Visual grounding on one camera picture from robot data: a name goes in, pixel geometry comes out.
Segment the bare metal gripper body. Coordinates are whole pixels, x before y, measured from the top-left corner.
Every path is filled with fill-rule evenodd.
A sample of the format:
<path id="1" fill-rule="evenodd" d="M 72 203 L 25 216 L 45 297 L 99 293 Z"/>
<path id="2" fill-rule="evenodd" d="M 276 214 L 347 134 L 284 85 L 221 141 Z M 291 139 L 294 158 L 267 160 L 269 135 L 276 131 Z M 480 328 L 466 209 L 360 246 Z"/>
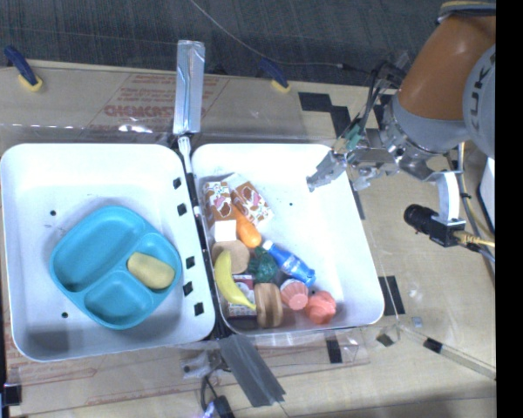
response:
<path id="1" fill-rule="evenodd" d="M 385 111 L 377 128 L 356 117 L 344 137 L 348 139 L 348 163 L 361 176 L 372 173 L 406 172 L 428 178 L 433 171 L 427 161 L 436 155 L 436 131 L 430 119 L 402 111 Z"/>

